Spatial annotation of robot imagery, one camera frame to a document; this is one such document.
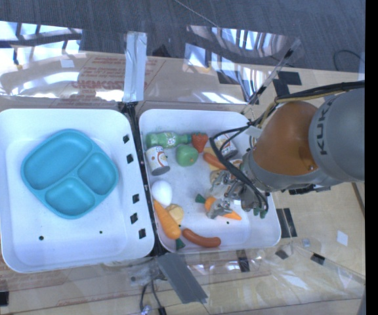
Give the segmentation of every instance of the white bin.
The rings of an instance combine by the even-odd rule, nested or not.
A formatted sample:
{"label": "white bin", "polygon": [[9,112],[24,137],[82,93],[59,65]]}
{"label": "white bin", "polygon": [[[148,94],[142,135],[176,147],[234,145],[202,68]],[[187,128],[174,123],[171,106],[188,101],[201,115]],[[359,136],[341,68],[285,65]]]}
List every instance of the white bin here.
{"label": "white bin", "polygon": [[[27,154],[63,129],[85,133],[119,171],[119,182],[112,193],[78,219],[54,214],[28,190],[20,176]],[[149,254],[154,231],[127,118],[113,110],[1,112],[0,229],[3,258],[17,272],[139,259]]]}
{"label": "white bin", "polygon": [[[147,110],[140,116],[139,125],[141,141],[144,150],[145,136],[149,133],[173,131],[178,134],[203,132],[209,137],[225,131],[243,127],[247,119],[236,112],[204,111],[204,110]],[[241,158],[249,147],[249,137],[242,133],[234,138],[239,154],[234,158]],[[172,203],[184,209],[184,218],[181,229],[189,228],[205,237],[218,236],[221,245],[216,248],[200,247],[190,243],[183,236],[181,240],[185,247],[178,253],[198,253],[211,251],[230,251],[249,248],[263,248],[276,245],[281,237],[281,228],[276,214],[272,196],[268,197],[269,210],[264,219],[255,216],[252,211],[245,212],[240,205],[233,206],[242,220],[217,217],[209,219],[205,214],[203,204],[196,203],[197,194],[205,195],[211,186],[209,175],[210,167],[199,155],[195,164],[181,167],[176,161],[176,148],[165,150],[170,171],[153,176],[147,167],[150,186],[157,180],[166,180],[172,187]],[[165,236],[156,215],[156,224],[159,230],[159,239],[162,245],[170,252],[176,252],[176,241]]]}

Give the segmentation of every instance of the wire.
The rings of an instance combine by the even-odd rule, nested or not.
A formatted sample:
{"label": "wire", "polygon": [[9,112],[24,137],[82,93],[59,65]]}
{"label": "wire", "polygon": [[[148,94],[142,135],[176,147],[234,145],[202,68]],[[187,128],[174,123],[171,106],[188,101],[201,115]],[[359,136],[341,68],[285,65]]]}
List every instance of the wire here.
{"label": "wire", "polygon": [[157,296],[157,293],[156,293],[156,289],[154,287],[154,280],[155,280],[155,278],[151,279],[151,281],[146,283],[144,285],[144,287],[142,288],[141,298],[140,298],[140,301],[139,301],[139,308],[140,308],[141,312],[144,310],[144,295],[145,295],[145,292],[147,290],[147,287],[151,284],[152,293],[153,293],[154,298],[156,299],[157,304],[158,304],[158,308],[159,308],[158,310],[161,314],[165,314],[165,309],[161,305],[160,300],[158,299],[158,296]]}
{"label": "wire", "polygon": [[[235,138],[240,133],[244,132],[246,129],[248,129],[251,126],[251,123],[248,123],[246,126],[239,127],[237,129],[229,129],[227,131],[223,131],[220,133],[217,133],[215,136],[209,138],[209,142],[211,144],[211,147],[218,158],[218,160],[230,171],[238,180],[242,181],[245,185],[250,187],[252,189],[253,193],[256,195],[259,203],[259,211],[268,211],[268,200],[267,198],[253,185],[251,180],[249,180],[243,172],[238,169],[236,166],[234,166],[231,162],[229,162],[225,157],[222,155],[222,148],[224,145],[228,144],[233,138]],[[215,139],[219,137],[220,135],[226,134],[226,133],[232,133],[237,132],[236,134],[232,135],[229,139],[227,139],[221,146],[220,149],[217,148],[217,145],[215,144]]]}
{"label": "wire", "polygon": [[352,54],[352,55],[354,55],[355,57],[357,57],[358,59],[360,59],[361,62],[366,63],[366,61],[363,60],[362,57],[361,57],[359,54],[357,54],[356,52],[353,52],[353,51],[351,51],[351,50],[347,50],[347,49],[339,50],[339,51],[337,51],[335,54],[333,54],[333,65],[335,66],[335,69],[336,69],[337,71],[339,71],[339,67],[338,67],[338,65],[337,65],[337,63],[336,63],[336,58],[337,58],[337,55],[339,55],[340,53],[348,53],[348,54]]}
{"label": "wire", "polygon": [[329,95],[334,95],[340,92],[348,92],[353,89],[360,89],[366,86],[366,81],[353,81],[353,82],[342,82],[336,84],[329,84],[323,87],[315,87],[313,89],[308,89],[305,91],[297,92],[295,94],[284,94],[282,96],[277,96],[274,102],[271,103],[265,110],[264,114],[258,118],[257,123],[254,123],[258,128],[263,126],[263,123],[269,117],[269,115],[276,109],[277,105],[284,102],[295,102],[299,100],[311,100],[315,98],[321,98]]}
{"label": "wire", "polygon": [[217,27],[217,28],[218,28],[218,26],[217,26],[214,22],[212,22],[210,19],[204,17],[204,15],[202,15],[202,14],[196,12],[195,10],[189,8],[189,7],[186,6],[185,4],[181,3],[179,0],[173,0],[173,1],[176,2],[176,3],[178,3],[180,6],[186,8],[188,11],[191,11],[192,13],[198,15],[200,18],[203,18],[204,20],[208,21],[208,22],[209,22],[210,24],[212,24],[214,27]]}

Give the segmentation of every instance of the orange carrot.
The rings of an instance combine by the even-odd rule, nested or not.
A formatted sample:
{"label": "orange carrot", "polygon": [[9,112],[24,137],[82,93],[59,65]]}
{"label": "orange carrot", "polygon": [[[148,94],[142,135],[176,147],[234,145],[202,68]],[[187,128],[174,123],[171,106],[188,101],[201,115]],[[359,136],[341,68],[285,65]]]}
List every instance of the orange carrot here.
{"label": "orange carrot", "polygon": [[[206,200],[205,200],[205,210],[206,211],[209,211],[212,204],[216,201],[217,199],[213,196],[209,196]],[[240,217],[240,215],[238,213],[236,213],[235,211],[232,211],[230,213],[226,213],[225,215],[223,215],[223,217],[226,217],[226,218],[230,218],[230,219],[236,219],[237,221],[241,221],[242,218]]]}
{"label": "orange carrot", "polygon": [[169,212],[156,200],[154,200],[154,210],[156,210],[164,234],[171,239],[178,239],[182,232]]}
{"label": "orange carrot", "polygon": [[231,219],[236,219],[237,221],[241,221],[242,220],[242,218],[240,217],[240,215],[238,213],[236,213],[235,211],[232,211],[230,213],[226,213],[225,215],[223,215],[223,217],[231,218]]}
{"label": "orange carrot", "polygon": [[222,170],[227,169],[226,166],[223,165],[223,164],[220,162],[220,160],[218,160],[218,158],[217,158],[215,155],[213,155],[213,154],[211,154],[211,153],[209,153],[209,152],[204,152],[204,153],[203,153],[203,159],[204,159],[207,163],[209,163],[210,165],[212,165],[212,166],[214,166],[214,167],[216,167],[216,168],[218,168],[218,169],[222,169]]}
{"label": "orange carrot", "polygon": [[217,199],[214,197],[214,196],[209,196],[206,200],[205,200],[205,210],[206,211],[209,211],[212,204],[216,201]]}

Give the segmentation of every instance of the white egg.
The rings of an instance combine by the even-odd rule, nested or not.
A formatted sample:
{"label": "white egg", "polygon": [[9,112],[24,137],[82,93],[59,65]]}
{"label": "white egg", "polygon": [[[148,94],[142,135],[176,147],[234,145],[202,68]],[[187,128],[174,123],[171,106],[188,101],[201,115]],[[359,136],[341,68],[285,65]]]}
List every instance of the white egg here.
{"label": "white egg", "polygon": [[151,186],[151,195],[163,205],[170,205],[173,197],[171,185],[165,180],[157,180]]}

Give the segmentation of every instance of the black carpet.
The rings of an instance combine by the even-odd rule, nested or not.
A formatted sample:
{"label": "black carpet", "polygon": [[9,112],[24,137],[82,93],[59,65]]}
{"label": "black carpet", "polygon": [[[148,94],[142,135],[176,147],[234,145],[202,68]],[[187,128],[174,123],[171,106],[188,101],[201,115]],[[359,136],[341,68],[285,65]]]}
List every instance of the black carpet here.
{"label": "black carpet", "polygon": [[[304,56],[296,67],[346,72],[358,71],[365,52],[365,15],[366,0],[0,0],[0,20],[148,32],[173,57],[182,55],[174,30],[186,25],[298,37]],[[115,51],[109,43],[107,35],[88,48]]]}

